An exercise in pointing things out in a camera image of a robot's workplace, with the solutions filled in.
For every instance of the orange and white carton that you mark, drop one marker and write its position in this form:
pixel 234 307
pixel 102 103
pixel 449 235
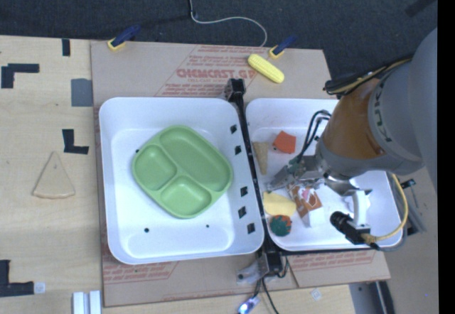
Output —
pixel 308 202

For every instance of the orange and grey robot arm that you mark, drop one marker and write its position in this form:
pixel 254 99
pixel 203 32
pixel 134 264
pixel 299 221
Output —
pixel 398 117

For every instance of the yellow corn cob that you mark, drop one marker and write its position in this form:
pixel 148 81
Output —
pixel 266 68

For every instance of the white plastic tray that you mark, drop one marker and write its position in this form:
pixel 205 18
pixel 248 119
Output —
pixel 121 199
pixel 377 206

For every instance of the brown cardboard board red print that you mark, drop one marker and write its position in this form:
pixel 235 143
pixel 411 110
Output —
pixel 142 67

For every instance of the green divided plate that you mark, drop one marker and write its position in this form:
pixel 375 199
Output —
pixel 192 156

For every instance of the tan pizza slice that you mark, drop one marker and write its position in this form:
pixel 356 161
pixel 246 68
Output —
pixel 54 179

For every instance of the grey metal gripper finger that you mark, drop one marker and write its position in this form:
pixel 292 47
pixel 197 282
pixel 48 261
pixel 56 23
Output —
pixel 285 172
pixel 281 184

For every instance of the tan ice cream cone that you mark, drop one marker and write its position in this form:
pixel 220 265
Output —
pixel 262 154

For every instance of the black cylinder on white bracket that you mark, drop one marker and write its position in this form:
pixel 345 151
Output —
pixel 350 225

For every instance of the green and orange ball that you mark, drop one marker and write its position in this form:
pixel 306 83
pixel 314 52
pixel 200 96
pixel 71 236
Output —
pixel 280 225

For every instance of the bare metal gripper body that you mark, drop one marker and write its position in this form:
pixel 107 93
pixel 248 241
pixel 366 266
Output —
pixel 313 170

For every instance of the orange wedge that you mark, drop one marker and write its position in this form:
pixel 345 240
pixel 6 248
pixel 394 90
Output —
pixel 285 142

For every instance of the yellow cheese wedge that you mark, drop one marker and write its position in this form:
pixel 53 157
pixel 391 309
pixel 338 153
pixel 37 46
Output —
pixel 279 203

